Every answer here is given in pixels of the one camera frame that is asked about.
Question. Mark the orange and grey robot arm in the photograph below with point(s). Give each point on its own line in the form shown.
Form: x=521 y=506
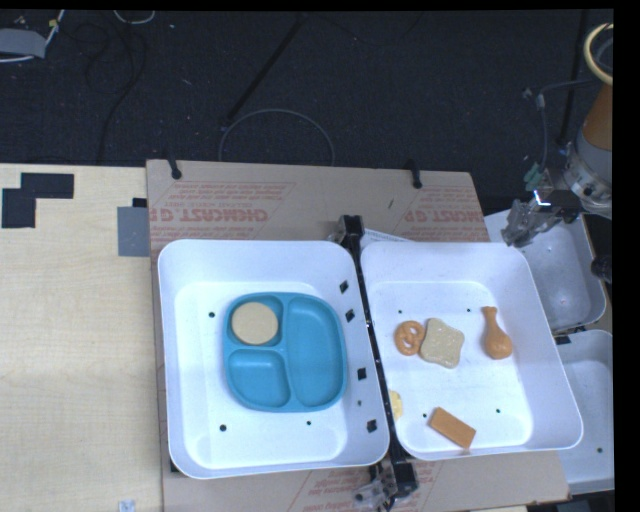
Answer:
x=598 y=120

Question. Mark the beige toy bread slice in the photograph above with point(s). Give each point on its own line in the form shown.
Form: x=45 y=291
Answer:
x=442 y=344

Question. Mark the blue divided plate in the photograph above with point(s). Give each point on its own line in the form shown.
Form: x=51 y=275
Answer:
x=312 y=350

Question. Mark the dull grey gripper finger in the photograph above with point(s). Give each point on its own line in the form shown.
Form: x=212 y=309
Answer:
x=515 y=227
x=542 y=222

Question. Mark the orange toy cheese wedge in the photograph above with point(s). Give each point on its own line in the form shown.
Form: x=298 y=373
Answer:
x=452 y=428

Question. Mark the pale yellow round toy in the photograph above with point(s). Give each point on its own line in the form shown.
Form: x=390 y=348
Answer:
x=396 y=405

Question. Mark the orange toy pretzel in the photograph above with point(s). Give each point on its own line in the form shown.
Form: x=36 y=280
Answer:
x=401 y=344

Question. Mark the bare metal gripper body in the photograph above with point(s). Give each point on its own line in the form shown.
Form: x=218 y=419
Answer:
x=580 y=192

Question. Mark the round beige biscuit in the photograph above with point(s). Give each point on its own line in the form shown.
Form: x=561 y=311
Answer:
x=254 y=323

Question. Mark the thin black and white rod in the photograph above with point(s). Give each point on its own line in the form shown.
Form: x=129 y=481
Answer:
x=371 y=330

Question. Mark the brown cardboard board red print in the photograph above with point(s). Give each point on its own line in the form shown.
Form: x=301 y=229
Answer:
x=310 y=200

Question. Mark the orange toy chicken drumstick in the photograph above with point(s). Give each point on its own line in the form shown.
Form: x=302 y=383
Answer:
x=497 y=342

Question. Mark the white plastic tray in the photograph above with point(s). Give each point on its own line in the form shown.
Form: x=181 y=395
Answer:
x=480 y=395
x=200 y=380

